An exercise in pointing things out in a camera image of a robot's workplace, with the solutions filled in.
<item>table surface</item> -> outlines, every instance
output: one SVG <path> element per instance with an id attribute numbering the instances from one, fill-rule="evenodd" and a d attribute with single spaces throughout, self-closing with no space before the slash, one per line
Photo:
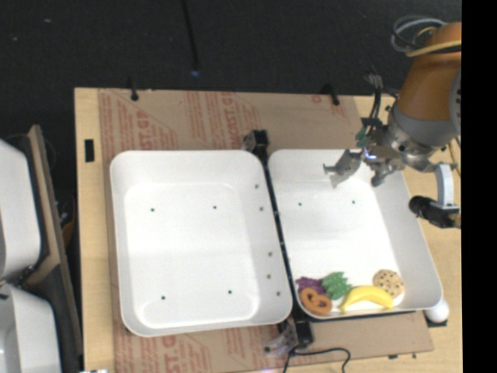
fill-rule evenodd
<path id="1" fill-rule="evenodd" d="M 355 98 L 360 116 L 369 114 L 372 97 Z M 104 199 L 103 166 L 100 151 L 99 89 L 75 90 L 75 136 L 78 169 L 78 219 L 81 248 L 82 278 L 82 332 L 84 368 L 109 368 L 114 365 L 113 316 L 111 309 L 109 252 L 106 238 L 106 211 Z M 85 140 L 93 139 L 95 164 L 85 163 Z M 452 162 L 461 166 L 461 152 L 454 142 L 445 152 L 437 152 L 433 162 Z M 404 171 L 412 195 L 430 195 L 436 198 L 434 175 L 421 174 L 410 168 Z M 461 179 L 454 171 L 455 202 L 461 202 Z M 426 221 L 422 230 L 432 253 L 444 297 L 450 306 L 447 326 L 430 329 L 434 351 L 400 355 L 394 360 L 386 357 L 353 360 L 347 364 L 347 373 L 421 371 L 447 373 L 462 371 L 462 290 L 461 290 L 461 231 L 439 229 Z M 288 369 L 288 373 L 326 373 L 339 371 L 340 362 L 316 364 Z"/>

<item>cardboard sheet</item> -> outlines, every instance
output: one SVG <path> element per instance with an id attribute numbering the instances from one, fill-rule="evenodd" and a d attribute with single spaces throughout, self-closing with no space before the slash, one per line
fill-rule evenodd
<path id="1" fill-rule="evenodd" d="M 109 258 L 113 299 L 116 373 L 225 373 L 284 366 L 268 357 L 263 344 L 278 335 L 276 326 L 255 326 L 143 338 L 120 318 L 115 269 L 108 165 L 119 152 L 146 149 L 236 149 L 251 130 L 269 135 L 269 153 L 282 148 L 351 148 L 360 129 L 352 96 L 333 105 L 329 96 L 233 92 L 99 92 L 102 154 L 106 181 Z M 422 312 L 313 324 L 310 350 L 345 347 L 352 359 L 433 349 Z M 344 353 L 296 357 L 290 365 L 345 358 Z"/>

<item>dark background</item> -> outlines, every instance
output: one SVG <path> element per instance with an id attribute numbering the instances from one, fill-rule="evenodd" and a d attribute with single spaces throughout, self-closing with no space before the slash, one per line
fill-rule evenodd
<path id="1" fill-rule="evenodd" d="M 372 66 L 400 88 L 410 60 L 391 26 L 462 19 L 462 0 L 0 0 L 0 138 L 42 126 L 56 188 L 74 192 L 75 87 L 371 94 Z"/>

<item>toy banana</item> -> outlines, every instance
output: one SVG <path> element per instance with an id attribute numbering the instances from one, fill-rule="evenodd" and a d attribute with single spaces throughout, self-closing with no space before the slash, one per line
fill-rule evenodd
<path id="1" fill-rule="evenodd" d="M 364 301 L 374 302 L 388 309 L 394 306 L 393 298 L 382 288 L 377 288 L 376 286 L 357 286 L 349 291 L 340 309 L 345 311 L 350 305 Z"/>

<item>brown donut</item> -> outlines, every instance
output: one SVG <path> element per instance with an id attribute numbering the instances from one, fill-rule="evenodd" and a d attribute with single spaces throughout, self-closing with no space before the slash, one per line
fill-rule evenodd
<path id="1" fill-rule="evenodd" d="M 325 295 L 320 295 L 313 288 L 304 288 L 300 296 L 304 307 L 314 314 L 328 315 L 332 310 L 332 300 Z"/>

